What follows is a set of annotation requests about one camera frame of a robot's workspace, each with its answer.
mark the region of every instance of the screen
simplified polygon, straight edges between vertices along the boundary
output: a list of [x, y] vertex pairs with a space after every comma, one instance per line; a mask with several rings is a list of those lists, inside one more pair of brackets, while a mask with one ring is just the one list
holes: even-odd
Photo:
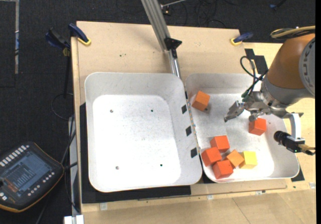
[[33, 152], [27, 152], [18, 162], [6, 170], [2, 176], [8, 188], [21, 196], [29, 187], [48, 173], [51, 168]]

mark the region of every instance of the wooden table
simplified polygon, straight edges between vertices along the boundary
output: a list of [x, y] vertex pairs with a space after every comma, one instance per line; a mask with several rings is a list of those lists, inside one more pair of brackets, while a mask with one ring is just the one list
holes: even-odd
[[[85, 78], [99, 71], [169, 73], [171, 70], [168, 56], [161, 51], [151, 25], [77, 22], [77, 26], [92, 40], [88, 47], [76, 38], [71, 40], [78, 177], [81, 184], [79, 106], [85, 102]], [[233, 46], [230, 39], [240, 35], [233, 29], [169, 26], [169, 31], [171, 37], [183, 42], [178, 48], [183, 82], [192, 73], [244, 73], [239, 63], [241, 56], [245, 55], [244, 48], [253, 49], [255, 55], [264, 55], [270, 66], [281, 46], [274, 43]], [[301, 117], [302, 136], [308, 145], [315, 146], [314, 99], [303, 99], [288, 110], [304, 113]], [[285, 124], [290, 131], [289, 122], [285, 121]], [[201, 180], [191, 186], [191, 196], [81, 204], [81, 213], [86, 224], [201, 223], [215, 219], [226, 219], [227, 223], [264, 223], [252, 222], [259, 215], [259, 219], [278, 216], [273, 223], [314, 223], [315, 155], [297, 154], [297, 158], [305, 177], [303, 181], [273, 179], [204, 184]]]

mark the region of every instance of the orange block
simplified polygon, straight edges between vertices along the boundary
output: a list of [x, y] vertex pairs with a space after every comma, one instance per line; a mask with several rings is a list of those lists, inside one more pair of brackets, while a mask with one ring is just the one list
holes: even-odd
[[266, 131], [266, 119], [257, 118], [249, 123], [249, 133], [261, 136]]
[[233, 150], [228, 156], [226, 156], [226, 159], [231, 162], [233, 169], [244, 162], [244, 157], [236, 150]]
[[223, 160], [213, 165], [213, 171], [217, 179], [226, 178], [233, 173], [233, 167], [229, 160]]
[[201, 156], [205, 166], [209, 166], [222, 159], [220, 151], [217, 147], [211, 147], [209, 149], [206, 149], [204, 152], [201, 153]]
[[204, 111], [209, 104], [210, 96], [202, 91], [198, 91], [192, 103], [192, 107]]
[[225, 153], [230, 149], [230, 143], [227, 136], [216, 136], [211, 141], [211, 147], [217, 147], [220, 153]]

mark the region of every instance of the black bracket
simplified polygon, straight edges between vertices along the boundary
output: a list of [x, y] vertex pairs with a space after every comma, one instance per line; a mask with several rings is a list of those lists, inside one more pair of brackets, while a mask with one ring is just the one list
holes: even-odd
[[172, 51], [172, 56], [174, 59], [177, 59], [176, 49], [182, 44], [182, 41], [174, 39], [174, 38], [165, 38], [164, 39], [167, 50]]

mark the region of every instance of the metal bar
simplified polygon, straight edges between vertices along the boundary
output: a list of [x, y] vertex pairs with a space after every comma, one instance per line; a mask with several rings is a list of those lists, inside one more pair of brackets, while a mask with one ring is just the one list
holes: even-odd
[[[162, 50], [168, 51], [165, 44], [165, 38], [170, 38], [171, 36], [167, 28], [164, 16], [161, 11], [161, 6], [158, 3], [158, 0], [141, 0], [141, 2], [144, 6], [148, 19], [154, 29], [154, 32]], [[171, 50], [168, 51], [168, 54], [172, 73], [177, 77], [181, 78], [180, 67], [177, 58], [173, 57]]]

